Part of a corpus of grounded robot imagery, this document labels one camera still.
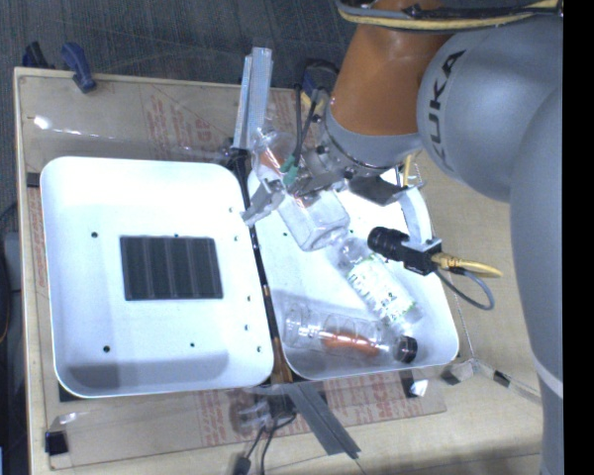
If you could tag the clear bottle with black cap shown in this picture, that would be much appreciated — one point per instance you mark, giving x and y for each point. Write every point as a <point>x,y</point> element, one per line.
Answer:
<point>341,337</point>

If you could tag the brown cardboard board red print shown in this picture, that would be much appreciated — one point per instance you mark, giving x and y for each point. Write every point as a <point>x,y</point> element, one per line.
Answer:
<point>128,117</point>

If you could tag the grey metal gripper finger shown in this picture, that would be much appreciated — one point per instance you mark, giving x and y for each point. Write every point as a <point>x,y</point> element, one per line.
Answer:
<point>265,198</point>

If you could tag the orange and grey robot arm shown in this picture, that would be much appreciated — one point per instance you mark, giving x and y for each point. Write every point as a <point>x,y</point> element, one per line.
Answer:
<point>500,117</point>

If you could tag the thin black and white rod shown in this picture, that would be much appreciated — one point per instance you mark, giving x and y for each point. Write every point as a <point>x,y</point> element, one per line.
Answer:
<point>259,265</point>

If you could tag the black cylinder on white bracket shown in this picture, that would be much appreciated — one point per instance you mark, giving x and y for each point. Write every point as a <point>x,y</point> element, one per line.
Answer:
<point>401,248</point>

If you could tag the white plastic tray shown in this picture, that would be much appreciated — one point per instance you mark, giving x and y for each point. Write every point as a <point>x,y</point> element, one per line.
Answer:
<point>128,191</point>
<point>425,334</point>

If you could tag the clear bottle green white label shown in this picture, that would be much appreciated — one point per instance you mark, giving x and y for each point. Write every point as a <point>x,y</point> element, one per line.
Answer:
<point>383,285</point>

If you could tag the black ribbed rectangular panel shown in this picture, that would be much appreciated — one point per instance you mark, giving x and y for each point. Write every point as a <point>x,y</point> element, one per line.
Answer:
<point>170,267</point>

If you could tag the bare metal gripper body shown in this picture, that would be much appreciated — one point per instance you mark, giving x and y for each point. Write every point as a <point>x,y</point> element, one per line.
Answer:
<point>334,163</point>

